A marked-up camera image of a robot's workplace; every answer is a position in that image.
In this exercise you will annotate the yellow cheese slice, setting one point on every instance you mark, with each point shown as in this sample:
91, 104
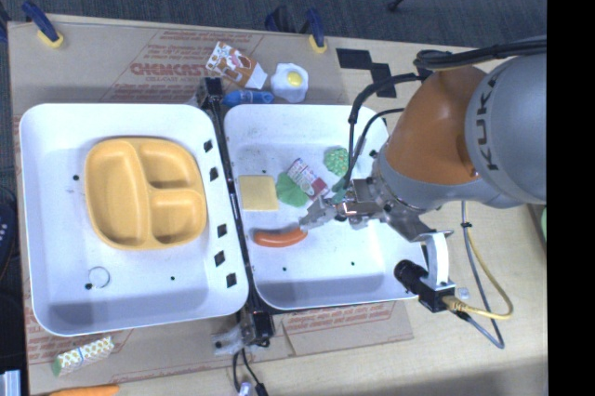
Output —
258, 193

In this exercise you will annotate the white fried egg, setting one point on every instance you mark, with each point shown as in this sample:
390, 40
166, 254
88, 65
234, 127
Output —
290, 83

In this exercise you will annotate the brown cardboard board red print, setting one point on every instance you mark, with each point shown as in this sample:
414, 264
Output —
93, 69

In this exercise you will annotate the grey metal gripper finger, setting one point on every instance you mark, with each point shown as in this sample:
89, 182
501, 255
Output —
323, 207
316, 222

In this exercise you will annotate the white plastic tray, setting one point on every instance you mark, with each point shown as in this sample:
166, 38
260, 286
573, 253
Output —
60, 208
334, 259

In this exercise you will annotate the black cylinder on white bracket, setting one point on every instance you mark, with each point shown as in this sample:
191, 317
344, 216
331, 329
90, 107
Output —
425, 282

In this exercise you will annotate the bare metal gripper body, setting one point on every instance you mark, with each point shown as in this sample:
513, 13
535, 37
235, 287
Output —
365, 199

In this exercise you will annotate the orange sausage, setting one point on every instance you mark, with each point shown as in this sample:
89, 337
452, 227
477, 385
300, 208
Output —
279, 238

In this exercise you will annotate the orange carrot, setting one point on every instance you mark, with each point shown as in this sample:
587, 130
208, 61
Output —
86, 391

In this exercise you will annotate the blue bottle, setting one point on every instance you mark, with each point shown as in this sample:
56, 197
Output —
246, 97

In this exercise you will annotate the red and white can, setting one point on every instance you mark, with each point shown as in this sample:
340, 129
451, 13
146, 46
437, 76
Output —
307, 178

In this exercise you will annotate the orange and white carton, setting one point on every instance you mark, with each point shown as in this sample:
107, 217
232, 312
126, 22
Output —
234, 65

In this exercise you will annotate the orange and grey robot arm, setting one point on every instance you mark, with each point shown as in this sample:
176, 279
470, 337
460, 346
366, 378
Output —
455, 138

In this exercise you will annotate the yellow divided plate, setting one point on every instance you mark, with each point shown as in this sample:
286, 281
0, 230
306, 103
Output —
139, 194

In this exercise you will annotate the green lettuce leaf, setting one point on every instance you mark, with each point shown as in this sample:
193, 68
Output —
288, 194

